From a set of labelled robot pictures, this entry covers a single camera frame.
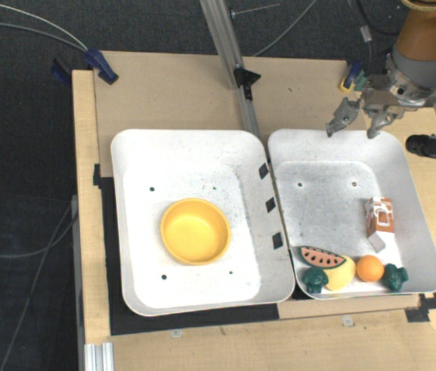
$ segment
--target plastic tray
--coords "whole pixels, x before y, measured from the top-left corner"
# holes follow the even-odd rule
[[[258,305],[293,292],[293,273],[261,142],[244,131],[127,130],[111,145],[125,303],[140,315]],[[209,265],[179,263],[160,222],[184,198],[218,206],[227,252]]]
[[[356,260],[374,254],[384,264],[405,267],[401,294],[436,291],[436,250],[414,188],[404,150],[391,134],[369,140],[365,131],[282,129],[268,140],[274,180],[292,248],[299,286],[309,266],[298,247],[314,246]],[[395,237],[376,253],[366,238],[364,203],[372,196],[392,200]],[[317,299],[396,294],[381,283],[357,277],[341,291],[322,289]]]

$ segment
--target yellow plate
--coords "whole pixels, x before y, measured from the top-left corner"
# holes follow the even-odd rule
[[[166,250],[184,264],[210,264],[222,257],[230,244],[230,224],[223,212],[204,199],[173,203],[160,226]]]

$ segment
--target toy food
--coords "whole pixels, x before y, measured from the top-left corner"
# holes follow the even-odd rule
[[[322,287],[328,283],[328,276],[320,267],[310,267],[304,272],[301,280],[309,294],[319,294]]]
[[[378,281],[384,273],[385,267],[378,257],[367,255],[357,261],[357,276],[363,281]]]
[[[385,266],[385,273],[381,281],[391,290],[400,291],[405,281],[409,280],[409,275],[405,268],[397,268],[393,264]]]
[[[323,269],[338,267],[346,261],[338,254],[313,246],[301,246],[301,258],[307,264]]]
[[[356,276],[356,263],[350,257],[342,257],[345,262],[338,267],[325,269],[326,276],[328,276],[326,288],[331,291],[342,290]]]

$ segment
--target orange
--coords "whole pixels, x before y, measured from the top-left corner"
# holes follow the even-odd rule
[[[357,276],[363,281],[378,281],[385,273],[385,267],[378,257],[367,255],[357,261]]]

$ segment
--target milk carton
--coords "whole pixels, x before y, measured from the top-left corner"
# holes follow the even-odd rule
[[[395,235],[393,207],[389,198],[374,196],[366,202],[367,239],[379,253],[385,248],[385,241]]]

